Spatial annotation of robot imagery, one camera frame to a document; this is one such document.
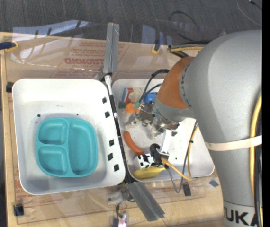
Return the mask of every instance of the dark gray floor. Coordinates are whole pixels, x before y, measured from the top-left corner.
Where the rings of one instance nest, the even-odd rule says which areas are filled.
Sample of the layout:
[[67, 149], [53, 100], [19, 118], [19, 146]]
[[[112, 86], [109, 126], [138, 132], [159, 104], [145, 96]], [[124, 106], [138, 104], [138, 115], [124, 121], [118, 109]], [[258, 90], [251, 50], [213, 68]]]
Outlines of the dark gray floor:
[[[253, 0], [262, 8], [262, 0]], [[221, 32], [262, 29], [261, 10], [247, 0], [0, 0], [0, 32], [33, 31], [67, 20], [120, 24], [120, 41], [177, 45], [212, 40]], [[171, 23], [170, 14], [174, 11]], [[93, 29], [94, 38], [103, 38]]]

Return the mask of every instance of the teal divided plate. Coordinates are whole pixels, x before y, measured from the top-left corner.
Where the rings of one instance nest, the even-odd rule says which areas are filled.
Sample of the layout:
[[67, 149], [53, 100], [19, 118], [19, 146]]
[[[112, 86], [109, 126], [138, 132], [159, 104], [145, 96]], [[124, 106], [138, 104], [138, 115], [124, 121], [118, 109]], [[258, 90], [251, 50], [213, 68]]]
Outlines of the teal divided plate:
[[36, 134], [36, 156], [40, 169], [58, 177], [83, 177], [97, 166], [98, 147], [93, 126], [74, 118], [49, 118]]

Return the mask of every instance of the white strap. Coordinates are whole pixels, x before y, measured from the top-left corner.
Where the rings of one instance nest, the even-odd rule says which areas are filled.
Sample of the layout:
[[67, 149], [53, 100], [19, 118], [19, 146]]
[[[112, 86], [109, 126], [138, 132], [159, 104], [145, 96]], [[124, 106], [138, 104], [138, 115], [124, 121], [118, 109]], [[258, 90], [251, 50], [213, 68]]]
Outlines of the white strap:
[[209, 150], [215, 150], [215, 151], [244, 149], [244, 148], [249, 148], [249, 147], [261, 145], [262, 144], [262, 135], [248, 138], [248, 139], [244, 139], [244, 140], [227, 142], [227, 143], [207, 143], [207, 142], [205, 142], [205, 144]]

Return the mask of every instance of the sausage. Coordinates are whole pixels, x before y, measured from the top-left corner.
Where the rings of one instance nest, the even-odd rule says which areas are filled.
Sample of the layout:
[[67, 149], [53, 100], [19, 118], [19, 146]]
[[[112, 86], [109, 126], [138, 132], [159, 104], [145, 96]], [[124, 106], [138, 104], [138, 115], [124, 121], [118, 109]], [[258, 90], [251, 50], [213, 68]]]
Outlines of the sausage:
[[124, 139], [126, 144], [129, 146], [129, 148], [138, 156], [143, 155], [144, 151], [142, 149], [140, 149], [132, 140], [131, 138], [131, 134], [128, 131], [124, 132]]

